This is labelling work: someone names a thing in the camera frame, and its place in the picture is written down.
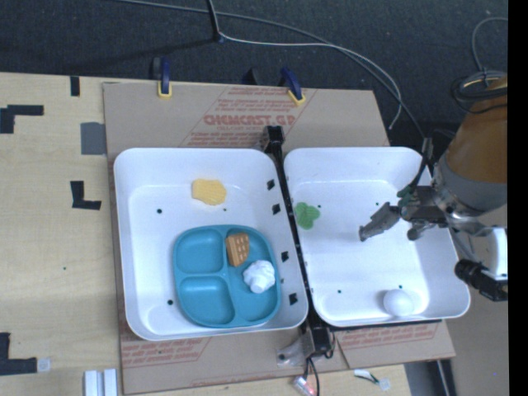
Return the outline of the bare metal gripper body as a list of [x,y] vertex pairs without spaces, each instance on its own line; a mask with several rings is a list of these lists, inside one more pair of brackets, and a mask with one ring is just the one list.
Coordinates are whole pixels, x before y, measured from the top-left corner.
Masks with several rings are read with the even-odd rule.
[[493,228],[478,220],[482,214],[482,210],[461,202],[443,188],[408,185],[400,191],[400,216],[410,224],[426,220],[438,228],[469,235],[489,235]]

